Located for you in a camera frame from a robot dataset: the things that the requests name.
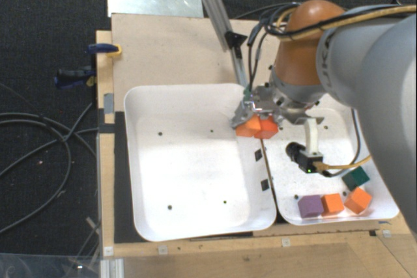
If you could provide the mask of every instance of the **yellow clamp pad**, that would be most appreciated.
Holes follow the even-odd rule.
[[[114,52],[107,52],[106,55],[107,57],[119,57],[122,54],[122,47],[120,46],[120,44],[114,44],[114,46],[117,46],[117,51]]]

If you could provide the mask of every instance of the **black floor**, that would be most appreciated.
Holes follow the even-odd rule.
[[[303,0],[224,0],[232,18],[272,3]],[[389,3],[391,0],[331,0],[343,7]],[[400,0],[415,3],[416,0]],[[57,90],[58,68],[90,64],[84,54],[97,29],[109,29],[106,0],[0,0],[0,83],[27,98],[44,117],[71,127],[93,101],[92,89]],[[33,108],[0,89],[0,113],[33,113]],[[54,139],[48,130],[0,119],[0,173],[32,149]],[[78,130],[94,128],[89,111]],[[95,148],[94,134],[84,138]],[[0,253],[75,255],[97,221],[96,163],[74,139],[68,141],[72,171],[64,191],[45,210],[6,232],[0,232]],[[64,144],[42,151],[0,176],[0,231],[35,210],[63,181],[67,168]],[[83,254],[94,247],[92,239]]]

